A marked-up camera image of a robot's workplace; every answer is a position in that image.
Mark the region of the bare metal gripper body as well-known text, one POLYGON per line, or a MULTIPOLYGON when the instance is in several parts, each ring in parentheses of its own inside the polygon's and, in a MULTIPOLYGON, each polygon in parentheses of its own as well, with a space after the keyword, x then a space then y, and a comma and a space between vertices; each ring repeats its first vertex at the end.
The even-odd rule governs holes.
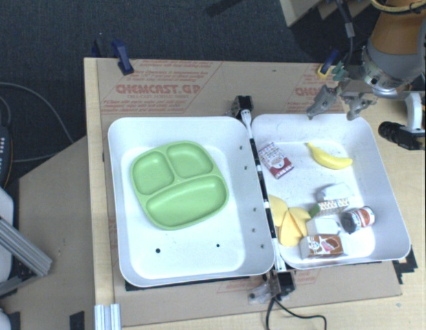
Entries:
POLYGON ((339 91, 345 98, 373 94, 378 98, 402 100, 410 90, 410 81, 401 74, 401 56, 382 52, 362 52, 361 64, 350 66, 339 81, 339 91))

